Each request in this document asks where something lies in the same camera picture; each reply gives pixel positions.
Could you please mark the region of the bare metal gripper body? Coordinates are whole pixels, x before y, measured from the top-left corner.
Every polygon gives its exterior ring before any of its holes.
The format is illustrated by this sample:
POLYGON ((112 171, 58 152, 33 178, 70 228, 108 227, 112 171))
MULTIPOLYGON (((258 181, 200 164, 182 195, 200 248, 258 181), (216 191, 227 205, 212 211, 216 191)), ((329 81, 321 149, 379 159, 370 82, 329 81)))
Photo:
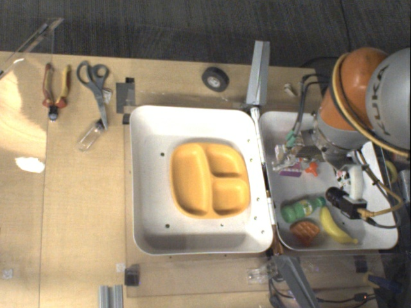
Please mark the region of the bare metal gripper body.
POLYGON ((307 162, 327 162, 335 169, 343 169, 351 164, 347 151, 321 143, 303 144, 296 148, 297 158, 307 162))

